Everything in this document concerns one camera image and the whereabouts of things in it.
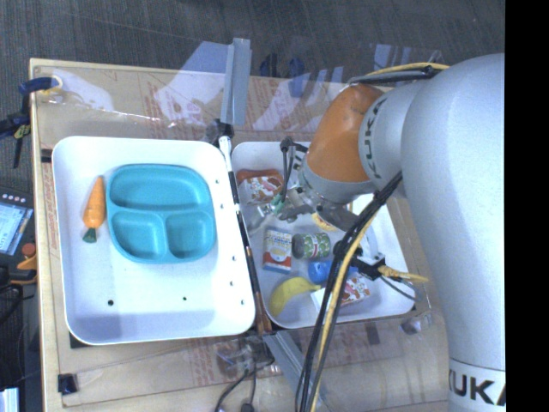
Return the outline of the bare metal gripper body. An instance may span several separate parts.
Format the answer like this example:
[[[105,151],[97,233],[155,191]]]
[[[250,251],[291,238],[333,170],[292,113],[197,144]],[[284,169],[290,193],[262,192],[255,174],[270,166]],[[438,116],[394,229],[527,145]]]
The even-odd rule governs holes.
[[[348,231],[358,220],[346,204],[330,202],[313,190],[292,188],[281,204],[281,219],[296,221],[300,215],[308,215],[319,227],[329,231]]]

